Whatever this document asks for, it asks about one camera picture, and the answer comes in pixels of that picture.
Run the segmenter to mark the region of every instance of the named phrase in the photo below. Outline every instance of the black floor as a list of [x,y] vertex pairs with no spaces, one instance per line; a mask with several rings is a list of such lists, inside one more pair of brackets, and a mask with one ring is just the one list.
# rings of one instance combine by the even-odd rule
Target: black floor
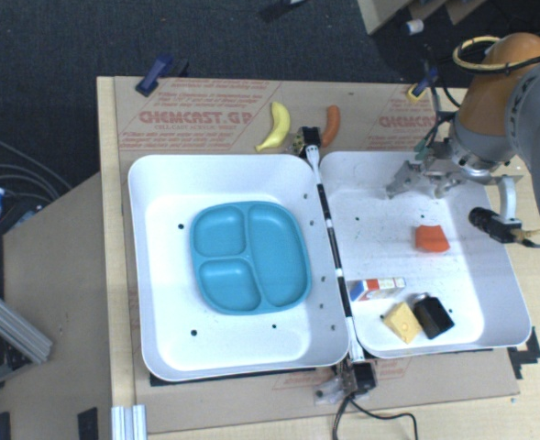
[[[412,37],[399,30],[406,10],[370,37],[357,0],[267,17],[278,1],[0,0],[0,140],[75,186],[99,169],[96,77],[145,75],[161,52],[187,59],[191,77],[414,83],[428,47],[447,84],[467,87],[469,75],[445,63],[459,42],[540,30],[540,0],[490,0],[456,26],[442,8]],[[51,200],[67,189],[1,146],[0,165],[14,193]]]

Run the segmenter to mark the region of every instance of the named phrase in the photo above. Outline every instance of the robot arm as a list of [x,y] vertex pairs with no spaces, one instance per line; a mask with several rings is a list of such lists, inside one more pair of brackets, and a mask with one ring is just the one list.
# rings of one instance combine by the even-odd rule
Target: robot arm
[[[464,47],[489,39],[494,43],[481,64],[460,59]],[[482,226],[491,225],[494,219],[503,223],[511,220],[504,214],[512,213],[515,192],[513,181],[491,174],[515,155],[531,173],[540,214],[540,37],[515,33],[502,39],[474,38],[456,48],[453,58],[476,76],[458,111],[450,117],[448,137],[421,151],[417,158],[422,163],[404,164],[387,193],[393,197],[407,191],[423,177],[436,184],[437,197],[464,181],[498,184],[501,214],[489,211],[495,216],[483,220],[478,216],[477,221],[470,216],[474,225],[492,235]],[[506,237],[502,242],[514,241],[507,233],[510,240]]]

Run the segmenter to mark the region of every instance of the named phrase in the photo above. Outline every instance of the white tray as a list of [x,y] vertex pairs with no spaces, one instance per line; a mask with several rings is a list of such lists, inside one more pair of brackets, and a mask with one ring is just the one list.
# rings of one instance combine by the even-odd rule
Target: white tray
[[[393,298],[351,304],[359,343],[379,358],[522,344],[531,323],[506,248],[468,221],[474,207],[491,208],[485,188],[468,182],[439,200],[422,180],[419,188],[389,199],[386,184],[413,156],[334,152],[321,162],[346,280],[406,279],[406,289]],[[417,249],[419,225],[440,225],[450,249]],[[381,316],[423,292],[440,300],[455,325],[434,339],[421,332],[407,345]]]
[[[348,349],[343,306],[310,166],[290,155],[170,155],[137,160],[128,175],[143,358],[169,381],[330,366]],[[298,221],[312,287],[277,313],[231,315],[201,296],[190,226],[203,209],[269,201]]]
[[[509,347],[530,335],[528,312],[504,245],[468,222],[490,207],[484,187],[458,186],[443,200],[420,189],[388,199],[385,185],[410,152],[335,152],[321,163],[338,250],[348,281],[404,277],[393,298],[353,302],[359,343],[371,355],[396,358]],[[306,161],[286,154],[154,155],[128,175],[134,229],[141,343],[149,370],[169,381],[335,365],[348,332],[323,210]],[[286,207],[303,233],[312,273],[301,304],[278,313],[222,314],[201,296],[189,231],[203,209],[238,201]],[[441,225],[443,254],[414,247],[414,229]],[[455,326],[405,344],[382,321],[394,304],[428,292],[450,310]]]

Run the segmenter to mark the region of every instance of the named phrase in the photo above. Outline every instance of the blue clamp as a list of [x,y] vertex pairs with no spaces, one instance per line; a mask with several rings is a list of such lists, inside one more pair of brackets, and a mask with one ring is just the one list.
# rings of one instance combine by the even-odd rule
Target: blue clamp
[[161,54],[149,69],[148,74],[143,80],[135,87],[135,89],[143,94],[149,96],[158,87],[158,78],[166,76],[171,70],[174,58],[168,54]]
[[408,88],[406,97],[413,103],[416,103],[423,97],[426,88],[429,88],[437,79],[438,69],[436,67],[431,67],[427,75],[419,83],[415,83]]

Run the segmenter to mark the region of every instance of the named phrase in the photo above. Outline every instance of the orange hot dog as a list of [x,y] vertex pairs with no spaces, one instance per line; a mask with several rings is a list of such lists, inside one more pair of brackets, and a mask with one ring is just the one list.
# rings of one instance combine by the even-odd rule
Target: orange hot dog
[[340,125],[341,111],[339,110],[339,106],[332,104],[326,108],[326,128],[323,134],[322,147],[328,147],[335,139]]

